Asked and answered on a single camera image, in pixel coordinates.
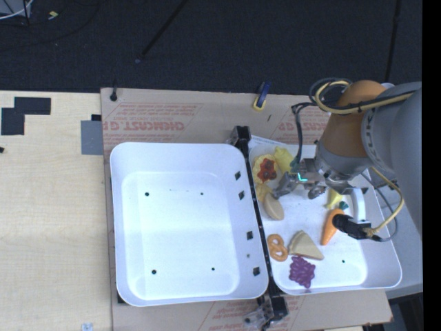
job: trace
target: cardboard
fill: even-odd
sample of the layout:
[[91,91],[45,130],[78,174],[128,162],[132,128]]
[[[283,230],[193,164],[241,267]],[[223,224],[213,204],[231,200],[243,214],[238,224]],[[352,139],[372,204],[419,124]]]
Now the cardboard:
[[[110,252],[114,330],[249,330],[243,317],[257,308],[256,300],[185,303],[137,308],[118,302],[115,284],[112,192],[109,156],[127,141],[224,143],[235,126],[249,126],[252,135],[283,143],[298,143],[291,106],[309,102],[306,96],[268,94],[265,108],[252,108],[256,94],[232,94],[120,88],[101,89],[107,224]],[[304,144],[318,140],[329,115],[317,107],[301,113]],[[285,296],[287,315],[275,331],[306,331],[386,323],[392,313],[384,290]]]

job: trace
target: white tray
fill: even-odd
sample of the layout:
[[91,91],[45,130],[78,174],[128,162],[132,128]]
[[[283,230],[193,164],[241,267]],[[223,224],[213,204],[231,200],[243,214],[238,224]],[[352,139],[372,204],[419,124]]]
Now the white tray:
[[[257,145],[250,151],[251,164],[254,163],[257,156],[274,154],[276,146],[288,149],[293,156],[297,154],[297,145]],[[315,146],[303,146],[302,158],[314,158],[315,149]],[[276,188],[280,177],[281,173],[279,171],[278,178],[270,182],[267,181],[266,184],[271,188]],[[372,227],[378,226],[384,218],[374,189],[361,175],[354,179],[351,184],[353,186],[369,187],[366,194],[363,195],[367,209],[366,219],[372,223]],[[304,230],[325,256],[321,261],[305,258],[316,266],[315,277],[312,279],[309,289],[288,278],[289,266],[292,263],[291,255],[288,260],[283,262],[270,258],[274,281],[278,287],[287,294],[304,294],[392,288],[398,285],[402,270],[392,241],[381,243],[370,239],[356,240],[341,231],[337,231],[327,245],[321,245],[322,227],[329,212],[325,207],[328,202],[328,195],[326,192],[311,200],[308,199],[307,193],[308,191],[302,185],[299,185],[293,192],[279,199],[285,212],[285,218],[282,221],[271,219],[265,212],[263,204],[259,202],[266,236],[273,233],[279,234],[287,247],[294,234],[299,230]],[[349,208],[345,210],[345,214],[353,216],[351,197],[345,195],[343,201],[346,201],[349,205]],[[389,231],[387,228],[383,228],[378,235],[388,237]]]
[[243,154],[122,143],[110,155],[116,285],[135,306],[252,299],[268,274]]

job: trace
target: dark background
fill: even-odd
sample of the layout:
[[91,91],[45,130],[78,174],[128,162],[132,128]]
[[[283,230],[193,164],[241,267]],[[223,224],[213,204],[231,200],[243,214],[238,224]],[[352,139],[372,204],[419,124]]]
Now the dark background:
[[0,19],[0,89],[255,92],[271,81],[270,93],[308,94],[325,77],[422,80],[422,0],[189,0],[136,63],[181,1],[34,0],[28,19]]

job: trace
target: white cable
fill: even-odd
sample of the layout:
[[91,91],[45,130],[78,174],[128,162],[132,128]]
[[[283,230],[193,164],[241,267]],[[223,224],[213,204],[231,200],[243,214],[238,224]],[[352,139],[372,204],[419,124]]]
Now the white cable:
[[[34,0],[29,0],[29,2],[26,4],[26,8],[28,8],[33,1]],[[13,14],[9,14],[7,16],[2,16],[2,17],[0,17],[0,19],[9,19],[10,17],[17,16],[18,14],[21,14],[24,10],[25,9],[22,8],[20,11],[16,11]]]

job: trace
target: orange carrot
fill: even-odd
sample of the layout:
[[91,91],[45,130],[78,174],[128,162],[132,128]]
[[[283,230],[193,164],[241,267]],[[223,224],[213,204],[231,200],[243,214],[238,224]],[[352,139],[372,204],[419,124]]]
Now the orange carrot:
[[338,208],[334,208],[329,212],[325,223],[325,228],[323,229],[323,235],[321,241],[322,245],[327,245],[331,240],[331,238],[334,236],[334,234],[337,232],[337,228],[334,227],[334,225],[332,224],[332,219],[336,214],[345,214],[343,210],[346,207],[347,204],[344,201],[341,201]]

